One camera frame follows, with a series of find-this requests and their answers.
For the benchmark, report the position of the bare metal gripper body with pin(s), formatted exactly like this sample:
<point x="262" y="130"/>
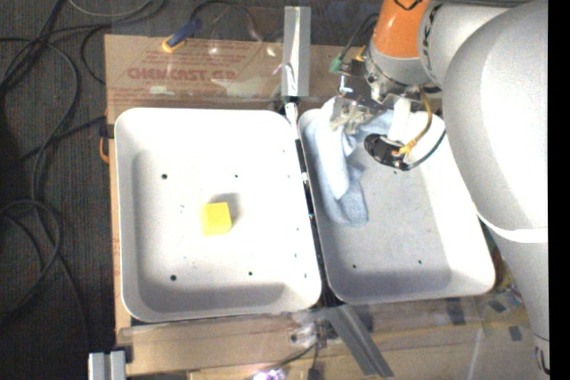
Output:
<point x="363" y="86"/>

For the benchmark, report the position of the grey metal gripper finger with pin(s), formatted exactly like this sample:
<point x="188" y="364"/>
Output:
<point x="359" y="119"/>
<point x="339" y="115"/>

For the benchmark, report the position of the pale blue cloth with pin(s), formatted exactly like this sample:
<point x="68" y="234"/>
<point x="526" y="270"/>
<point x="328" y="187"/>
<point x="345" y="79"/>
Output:
<point x="336" y="164"/>

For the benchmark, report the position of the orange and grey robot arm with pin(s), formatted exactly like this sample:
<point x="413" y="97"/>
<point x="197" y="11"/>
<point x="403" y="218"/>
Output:
<point x="494" y="71"/>

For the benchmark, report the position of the thin black and white rod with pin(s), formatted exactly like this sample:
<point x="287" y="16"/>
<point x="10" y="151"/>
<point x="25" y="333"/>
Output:
<point x="304" y="173"/>

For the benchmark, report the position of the white plastic tray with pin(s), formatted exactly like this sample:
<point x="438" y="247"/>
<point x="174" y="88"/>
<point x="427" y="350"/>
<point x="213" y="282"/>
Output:
<point x="401" y="236"/>
<point x="214" y="271"/>

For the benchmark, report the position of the yellow cube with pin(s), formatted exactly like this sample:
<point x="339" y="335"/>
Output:
<point x="217" y="219"/>

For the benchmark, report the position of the brown cardboard board red print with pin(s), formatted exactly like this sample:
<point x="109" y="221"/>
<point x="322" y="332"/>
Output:
<point x="133" y="75"/>

